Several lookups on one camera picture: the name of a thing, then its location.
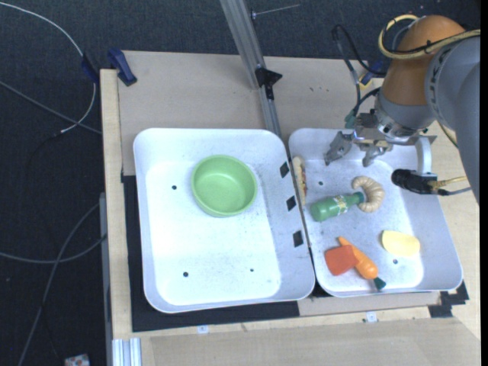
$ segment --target toy kitchen sink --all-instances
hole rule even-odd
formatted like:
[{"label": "toy kitchen sink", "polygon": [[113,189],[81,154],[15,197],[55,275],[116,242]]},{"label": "toy kitchen sink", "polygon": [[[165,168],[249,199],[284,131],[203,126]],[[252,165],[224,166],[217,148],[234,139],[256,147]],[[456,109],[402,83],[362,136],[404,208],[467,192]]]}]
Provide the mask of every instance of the toy kitchen sink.
[{"label": "toy kitchen sink", "polygon": [[[323,155],[338,130],[299,129],[283,142],[267,130],[152,128],[134,140],[143,283],[147,300],[165,313],[299,300],[318,282],[336,297],[445,291],[462,281],[462,269],[437,196],[394,185],[395,169],[414,169],[413,146],[398,146],[362,165],[355,147],[326,166]],[[234,156],[255,174],[258,193],[244,213],[212,217],[195,203],[191,172],[203,158]],[[295,189],[290,158],[305,161],[305,204]],[[366,175],[382,184],[380,209],[357,207],[323,222],[310,205],[354,192],[352,179]],[[381,245],[384,230],[415,235],[414,256],[393,255]],[[378,290],[355,269],[333,275],[324,253],[344,236],[377,265],[386,286]]]}]

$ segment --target green bottle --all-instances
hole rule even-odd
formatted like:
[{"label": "green bottle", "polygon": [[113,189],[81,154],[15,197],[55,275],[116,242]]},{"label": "green bottle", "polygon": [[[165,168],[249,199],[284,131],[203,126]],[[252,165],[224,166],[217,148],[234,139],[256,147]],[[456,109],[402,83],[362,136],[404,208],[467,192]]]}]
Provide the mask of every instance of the green bottle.
[{"label": "green bottle", "polygon": [[350,195],[336,195],[318,201],[310,207],[310,212],[315,221],[325,221],[330,217],[337,217],[344,214],[353,204],[364,202],[364,195],[355,192]]}]

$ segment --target wooden tabletop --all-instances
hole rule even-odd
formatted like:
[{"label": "wooden tabletop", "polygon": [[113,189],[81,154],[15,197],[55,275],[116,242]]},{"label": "wooden tabletop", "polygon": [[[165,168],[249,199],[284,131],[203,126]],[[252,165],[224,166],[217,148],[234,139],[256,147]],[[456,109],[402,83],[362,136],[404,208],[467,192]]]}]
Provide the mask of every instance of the wooden tabletop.
[{"label": "wooden tabletop", "polygon": [[[155,338],[193,336],[197,330],[187,327],[137,334],[132,331],[120,176],[122,172],[134,173],[133,138],[147,127],[202,127],[202,115],[206,118],[203,127],[264,128],[264,121],[258,96],[248,87],[238,56],[126,52],[126,58],[139,78],[137,85],[126,87],[117,79],[116,71],[101,71],[112,327],[115,339],[142,338],[143,352],[151,354],[144,356],[144,364],[158,364],[153,357]],[[284,75],[274,93],[285,142],[301,127],[342,127],[343,118],[355,101],[355,89],[342,61],[270,57],[266,62],[269,69]],[[193,112],[196,103],[202,114]],[[430,134],[438,136],[432,146],[433,172],[440,179],[463,175],[458,151],[436,124]],[[479,206],[471,193],[441,198],[441,206],[470,295],[467,305],[454,307],[453,313],[460,325],[467,327],[466,332],[480,339]],[[210,331],[363,324],[364,312],[369,310],[376,310],[380,321],[431,320],[425,305],[439,302],[435,292],[386,296],[381,296],[381,300],[376,296],[306,299],[299,302],[300,318],[211,326]]]}]

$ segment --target orange carrot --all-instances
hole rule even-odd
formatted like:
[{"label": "orange carrot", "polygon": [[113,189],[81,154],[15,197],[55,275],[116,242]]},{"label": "orange carrot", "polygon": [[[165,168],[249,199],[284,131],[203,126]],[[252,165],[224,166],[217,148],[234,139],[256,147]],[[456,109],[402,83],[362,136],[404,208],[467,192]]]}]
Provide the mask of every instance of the orange carrot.
[{"label": "orange carrot", "polygon": [[339,243],[341,246],[351,246],[354,256],[358,260],[358,264],[355,266],[358,273],[364,279],[373,279],[376,287],[379,289],[383,288],[386,284],[379,279],[378,277],[378,267],[374,264],[374,262],[369,259],[366,254],[360,251],[358,248],[353,246],[346,238],[340,236],[338,238]]},{"label": "orange carrot", "polygon": [[344,274],[350,268],[355,267],[359,261],[351,246],[340,246],[328,249],[324,256],[326,264],[332,275]]}]

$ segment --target gray carpet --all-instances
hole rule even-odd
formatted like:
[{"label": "gray carpet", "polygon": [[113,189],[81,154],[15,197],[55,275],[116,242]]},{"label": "gray carpet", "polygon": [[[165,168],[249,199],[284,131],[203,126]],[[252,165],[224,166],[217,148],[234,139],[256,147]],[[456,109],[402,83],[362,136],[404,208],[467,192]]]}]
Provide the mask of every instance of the gray carpet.
[{"label": "gray carpet", "polygon": [[[341,24],[363,59],[380,54],[377,36],[388,20],[411,12],[443,14],[480,27],[479,0],[247,0],[264,14],[255,23],[266,56],[340,58],[330,31]],[[66,30],[98,67],[108,49],[236,53],[218,0],[0,0],[43,15]],[[348,56],[351,50],[345,47]],[[92,87],[75,47],[45,21],[0,6],[0,81],[80,118]],[[98,102],[85,121],[100,129]],[[0,252],[54,259],[70,231],[104,190],[101,137],[69,126],[0,87]],[[95,211],[66,250],[74,255],[98,239]],[[43,299],[51,266],[0,257],[0,364],[21,358]],[[24,364],[56,365],[88,353],[105,363],[100,251],[62,263],[54,276]]]}]

